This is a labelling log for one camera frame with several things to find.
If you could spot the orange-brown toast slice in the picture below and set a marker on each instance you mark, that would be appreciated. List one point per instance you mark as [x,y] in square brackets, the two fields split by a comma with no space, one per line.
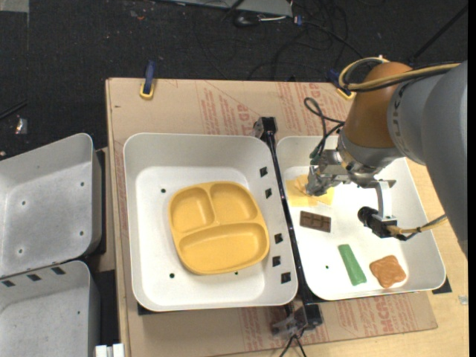
[388,271]

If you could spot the yellow cheese slice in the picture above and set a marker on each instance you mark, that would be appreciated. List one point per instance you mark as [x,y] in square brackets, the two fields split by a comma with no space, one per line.
[295,195]

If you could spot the yellow divided plate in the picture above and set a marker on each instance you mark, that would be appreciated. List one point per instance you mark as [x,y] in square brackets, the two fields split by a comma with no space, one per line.
[219,244]

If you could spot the green bar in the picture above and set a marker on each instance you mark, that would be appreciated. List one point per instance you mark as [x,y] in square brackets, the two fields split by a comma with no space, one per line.
[352,264]

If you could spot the thin black rod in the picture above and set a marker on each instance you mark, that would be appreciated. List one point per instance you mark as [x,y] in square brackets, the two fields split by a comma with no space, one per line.
[288,206]

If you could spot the white plastic tray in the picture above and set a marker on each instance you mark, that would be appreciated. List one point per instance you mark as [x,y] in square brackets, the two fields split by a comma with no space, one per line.
[44,318]
[148,236]
[409,236]
[44,199]

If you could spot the brown chocolate bar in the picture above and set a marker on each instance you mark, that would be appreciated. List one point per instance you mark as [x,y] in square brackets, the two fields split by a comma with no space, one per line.
[315,221]

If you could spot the black cylinder on white bracket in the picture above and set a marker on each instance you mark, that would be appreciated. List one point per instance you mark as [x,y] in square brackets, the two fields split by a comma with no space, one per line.
[379,221]

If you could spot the brown cardboard board, red print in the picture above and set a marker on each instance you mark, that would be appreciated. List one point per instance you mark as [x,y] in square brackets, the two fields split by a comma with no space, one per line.
[208,106]

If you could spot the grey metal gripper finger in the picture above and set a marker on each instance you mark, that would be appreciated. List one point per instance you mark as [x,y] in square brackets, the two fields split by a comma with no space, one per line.
[326,187]
[312,184]

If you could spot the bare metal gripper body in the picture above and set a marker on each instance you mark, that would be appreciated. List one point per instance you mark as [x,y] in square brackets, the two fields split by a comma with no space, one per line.
[334,166]

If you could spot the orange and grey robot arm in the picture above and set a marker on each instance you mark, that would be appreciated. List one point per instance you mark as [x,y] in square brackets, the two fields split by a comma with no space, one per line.
[416,117]

